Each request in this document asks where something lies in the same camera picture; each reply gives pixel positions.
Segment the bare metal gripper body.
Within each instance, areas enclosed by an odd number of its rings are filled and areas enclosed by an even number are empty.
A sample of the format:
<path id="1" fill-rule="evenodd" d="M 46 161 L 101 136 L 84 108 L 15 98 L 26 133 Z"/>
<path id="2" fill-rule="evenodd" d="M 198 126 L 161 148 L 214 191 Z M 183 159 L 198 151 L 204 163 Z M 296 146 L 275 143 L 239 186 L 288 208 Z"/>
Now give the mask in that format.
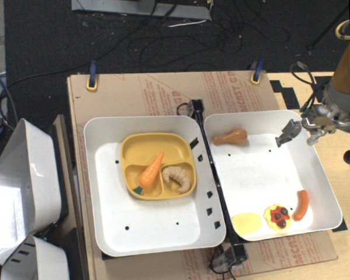
<path id="1" fill-rule="evenodd" d="M 336 104 L 315 104 L 302 113 L 302 126 L 311 136 L 323 136 L 337 130 L 350 134 L 350 113 Z"/>

